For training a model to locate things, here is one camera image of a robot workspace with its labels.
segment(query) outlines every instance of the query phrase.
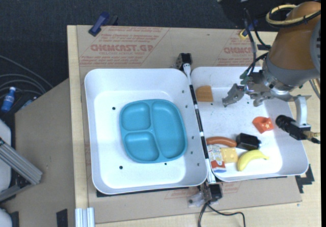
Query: banana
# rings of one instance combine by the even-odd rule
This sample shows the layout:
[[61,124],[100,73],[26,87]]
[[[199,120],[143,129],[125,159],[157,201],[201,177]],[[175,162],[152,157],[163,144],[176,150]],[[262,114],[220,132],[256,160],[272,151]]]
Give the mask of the banana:
[[265,156],[260,150],[254,149],[250,150],[248,152],[245,152],[243,155],[241,155],[237,162],[237,167],[239,171],[243,171],[245,167],[248,165],[248,163],[254,159],[263,158],[268,160],[269,157]]

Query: sausage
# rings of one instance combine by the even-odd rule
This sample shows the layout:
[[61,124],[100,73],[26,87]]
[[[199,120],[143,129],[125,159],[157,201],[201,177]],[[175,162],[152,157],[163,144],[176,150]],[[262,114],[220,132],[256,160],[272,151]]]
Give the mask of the sausage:
[[212,136],[206,139],[206,143],[208,145],[214,145],[214,144],[221,144],[221,145],[225,145],[231,148],[235,148],[237,143],[236,141],[227,138],[227,137],[223,137],[223,136]]

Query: blue plastic plate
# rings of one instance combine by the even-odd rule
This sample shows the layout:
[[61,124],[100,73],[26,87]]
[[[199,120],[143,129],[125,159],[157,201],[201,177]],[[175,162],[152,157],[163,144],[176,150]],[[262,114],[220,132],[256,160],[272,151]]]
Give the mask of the blue plastic plate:
[[139,163],[181,157],[187,137],[179,109],[162,99],[135,101],[120,112],[120,131],[128,156]]

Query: blue bottle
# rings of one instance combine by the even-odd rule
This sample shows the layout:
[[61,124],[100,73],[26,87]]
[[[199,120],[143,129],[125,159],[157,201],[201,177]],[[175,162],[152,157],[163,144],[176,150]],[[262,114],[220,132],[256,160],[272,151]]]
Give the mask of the blue bottle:
[[4,103],[2,104],[1,107],[1,111],[3,113],[7,113],[11,109],[15,101],[15,91],[16,91],[15,87],[10,87],[9,93],[5,96]]

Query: white tray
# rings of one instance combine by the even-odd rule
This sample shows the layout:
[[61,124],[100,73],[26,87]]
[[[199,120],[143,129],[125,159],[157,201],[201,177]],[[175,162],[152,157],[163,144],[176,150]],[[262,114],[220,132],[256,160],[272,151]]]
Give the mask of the white tray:
[[[198,186],[207,178],[193,100],[184,73],[176,69],[95,69],[85,77],[92,178],[105,194]],[[138,163],[124,150],[120,110],[128,103],[164,99],[180,110],[187,150],[176,160]]]
[[[227,171],[215,173],[216,177],[231,182],[305,173],[309,163],[303,143],[275,125],[275,119],[279,115],[292,117],[287,102],[272,99],[264,101],[259,107],[254,107],[253,100],[245,95],[235,104],[227,107],[222,105],[222,98],[227,97],[234,83],[240,83],[239,76],[245,69],[245,67],[199,67],[192,72],[195,90],[200,86],[212,88],[214,102],[198,103],[205,137],[224,136],[235,140],[240,133],[254,135],[262,142],[260,150],[269,156],[269,160],[253,160],[242,172],[236,169],[236,163],[227,163]],[[253,119],[258,116],[271,118],[274,130],[259,133],[252,124]],[[239,148],[236,150],[238,155],[246,152]]]

